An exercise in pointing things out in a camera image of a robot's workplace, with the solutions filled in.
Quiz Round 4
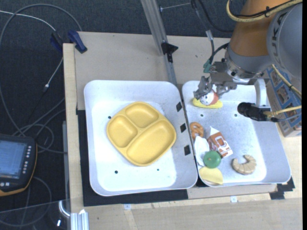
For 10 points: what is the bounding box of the yellow lemon wedge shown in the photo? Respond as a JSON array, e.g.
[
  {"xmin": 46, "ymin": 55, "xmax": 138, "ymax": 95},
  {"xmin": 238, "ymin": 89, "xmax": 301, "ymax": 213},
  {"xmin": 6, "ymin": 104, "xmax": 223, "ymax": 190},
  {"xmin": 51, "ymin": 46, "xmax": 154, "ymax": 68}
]
[{"xmin": 198, "ymin": 166, "xmax": 224, "ymax": 185}]

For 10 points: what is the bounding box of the black cylinder on white bracket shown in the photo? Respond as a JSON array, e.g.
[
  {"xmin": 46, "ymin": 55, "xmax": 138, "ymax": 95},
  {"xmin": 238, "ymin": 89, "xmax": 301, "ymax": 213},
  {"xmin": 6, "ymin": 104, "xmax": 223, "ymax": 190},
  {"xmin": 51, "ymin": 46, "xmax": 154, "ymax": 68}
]
[{"xmin": 237, "ymin": 78, "xmax": 279, "ymax": 123}]

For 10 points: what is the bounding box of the blue printed cardboard box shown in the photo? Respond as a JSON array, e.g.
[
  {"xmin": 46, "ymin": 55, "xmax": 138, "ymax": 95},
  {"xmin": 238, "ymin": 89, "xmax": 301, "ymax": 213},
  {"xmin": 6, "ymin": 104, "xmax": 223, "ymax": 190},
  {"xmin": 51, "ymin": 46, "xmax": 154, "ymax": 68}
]
[{"xmin": 265, "ymin": 64, "xmax": 303, "ymax": 138}]

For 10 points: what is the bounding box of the yellow divided plate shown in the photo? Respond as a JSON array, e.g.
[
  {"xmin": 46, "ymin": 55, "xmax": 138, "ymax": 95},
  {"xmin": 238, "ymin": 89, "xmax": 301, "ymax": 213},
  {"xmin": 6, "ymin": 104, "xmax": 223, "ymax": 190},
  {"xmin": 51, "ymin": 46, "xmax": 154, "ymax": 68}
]
[{"xmin": 106, "ymin": 101, "xmax": 177, "ymax": 167}]

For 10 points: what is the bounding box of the orange and white carton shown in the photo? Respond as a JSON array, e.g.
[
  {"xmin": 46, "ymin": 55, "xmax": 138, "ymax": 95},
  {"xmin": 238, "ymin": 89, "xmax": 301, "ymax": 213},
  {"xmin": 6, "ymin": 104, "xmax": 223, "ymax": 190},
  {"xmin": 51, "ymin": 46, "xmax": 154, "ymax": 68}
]
[{"xmin": 206, "ymin": 126, "xmax": 234, "ymax": 159}]

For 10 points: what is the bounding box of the brown cardboard board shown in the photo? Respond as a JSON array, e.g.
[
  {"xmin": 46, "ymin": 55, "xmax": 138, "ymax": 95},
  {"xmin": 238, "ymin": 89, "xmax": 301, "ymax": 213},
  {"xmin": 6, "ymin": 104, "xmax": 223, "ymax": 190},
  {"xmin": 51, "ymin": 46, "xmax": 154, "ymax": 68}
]
[{"xmin": 73, "ymin": 31, "xmax": 279, "ymax": 200}]

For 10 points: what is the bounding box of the orange and white small bottle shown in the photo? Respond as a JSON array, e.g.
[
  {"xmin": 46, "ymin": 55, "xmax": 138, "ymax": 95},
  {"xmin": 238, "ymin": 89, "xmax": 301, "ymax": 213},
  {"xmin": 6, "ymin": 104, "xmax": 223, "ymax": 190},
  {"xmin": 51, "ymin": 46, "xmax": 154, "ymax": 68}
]
[{"xmin": 200, "ymin": 91, "xmax": 219, "ymax": 106}]

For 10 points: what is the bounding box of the white packet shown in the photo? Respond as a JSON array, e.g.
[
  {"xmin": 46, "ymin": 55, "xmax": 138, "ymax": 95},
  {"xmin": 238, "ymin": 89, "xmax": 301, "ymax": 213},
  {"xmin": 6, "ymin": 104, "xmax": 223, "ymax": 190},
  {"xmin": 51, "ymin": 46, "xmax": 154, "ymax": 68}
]
[{"xmin": 193, "ymin": 136, "xmax": 212, "ymax": 166}]

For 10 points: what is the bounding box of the white plastic tray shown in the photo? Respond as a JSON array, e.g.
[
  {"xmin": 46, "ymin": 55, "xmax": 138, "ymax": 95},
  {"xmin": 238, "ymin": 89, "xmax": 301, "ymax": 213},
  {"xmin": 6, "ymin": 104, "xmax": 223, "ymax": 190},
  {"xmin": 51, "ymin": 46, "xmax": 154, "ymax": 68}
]
[
  {"xmin": 181, "ymin": 80, "xmax": 293, "ymax": 188},
  {"xmin": 83, "ymin": 79, "xmax": 199, "ymax": 197}
]

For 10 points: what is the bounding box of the green apple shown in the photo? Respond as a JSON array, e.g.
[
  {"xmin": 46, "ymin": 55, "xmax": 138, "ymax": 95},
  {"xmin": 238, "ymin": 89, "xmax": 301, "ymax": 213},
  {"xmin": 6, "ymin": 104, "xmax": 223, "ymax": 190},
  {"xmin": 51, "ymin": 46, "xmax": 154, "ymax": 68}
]
[{"xmin": 202, "ymin": 150, "xmax": 222, "ymax": 169}]

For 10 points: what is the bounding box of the brown pretzel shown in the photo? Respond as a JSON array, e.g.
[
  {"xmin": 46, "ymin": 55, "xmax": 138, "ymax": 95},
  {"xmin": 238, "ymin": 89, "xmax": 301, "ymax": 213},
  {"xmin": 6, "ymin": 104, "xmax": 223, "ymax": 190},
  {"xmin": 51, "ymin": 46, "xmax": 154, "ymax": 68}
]
[{"xmin": 189, "ymin": 121, "xmax": 205, "ymax": 140}]

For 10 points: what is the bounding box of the tan croissant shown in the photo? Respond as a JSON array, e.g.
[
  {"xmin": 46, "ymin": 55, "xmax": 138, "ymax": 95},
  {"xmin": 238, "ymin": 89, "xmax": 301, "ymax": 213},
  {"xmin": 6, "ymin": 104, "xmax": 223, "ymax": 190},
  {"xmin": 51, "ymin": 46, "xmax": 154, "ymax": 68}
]
[{"xmin": 231, "ymin": 154, "xmax": 258, "ymax": 176}]

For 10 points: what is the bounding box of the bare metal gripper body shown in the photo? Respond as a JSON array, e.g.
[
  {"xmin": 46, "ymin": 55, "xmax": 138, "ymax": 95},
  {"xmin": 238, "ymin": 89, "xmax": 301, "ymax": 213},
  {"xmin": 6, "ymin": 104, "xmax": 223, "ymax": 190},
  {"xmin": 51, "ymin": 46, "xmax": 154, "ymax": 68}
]
[{"xmin": 209, "ymin": 58, "xmax": 262, "ymax": 86}]

